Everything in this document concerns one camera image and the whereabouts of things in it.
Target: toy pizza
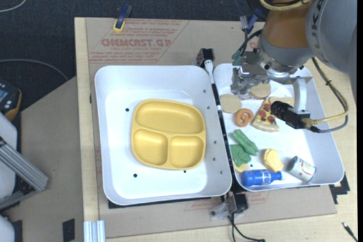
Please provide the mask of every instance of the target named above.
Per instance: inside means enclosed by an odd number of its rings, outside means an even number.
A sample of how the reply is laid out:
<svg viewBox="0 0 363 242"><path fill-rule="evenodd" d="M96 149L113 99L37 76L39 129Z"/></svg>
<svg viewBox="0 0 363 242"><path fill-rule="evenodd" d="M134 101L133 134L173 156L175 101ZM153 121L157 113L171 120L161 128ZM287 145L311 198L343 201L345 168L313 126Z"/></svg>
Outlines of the toy pizza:
<svg viewBox="0 0 363 242"><path fill-rule="evenodd" d="M255 115L255 119L251 123L254 128L276 132L278 131L278 125L276 124L275 117L271 114L271 103L268 99L265 99L260 107L259 111Z"/></svg>

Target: blue bottle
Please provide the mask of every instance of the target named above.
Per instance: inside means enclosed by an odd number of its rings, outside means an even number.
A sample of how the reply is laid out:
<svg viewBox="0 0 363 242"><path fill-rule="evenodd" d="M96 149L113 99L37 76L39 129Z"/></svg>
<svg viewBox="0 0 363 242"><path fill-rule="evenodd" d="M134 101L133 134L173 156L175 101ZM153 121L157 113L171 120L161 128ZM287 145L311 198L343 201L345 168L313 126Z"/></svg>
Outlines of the blue bottle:
<svg viewBox="0 0 363 242"><path fill-rule="evenodd" d="M268 169L254 169L252 171L244 171L241 175L242 185L269 185L275 180L283 180L281 172L272 172Z"/></svg>

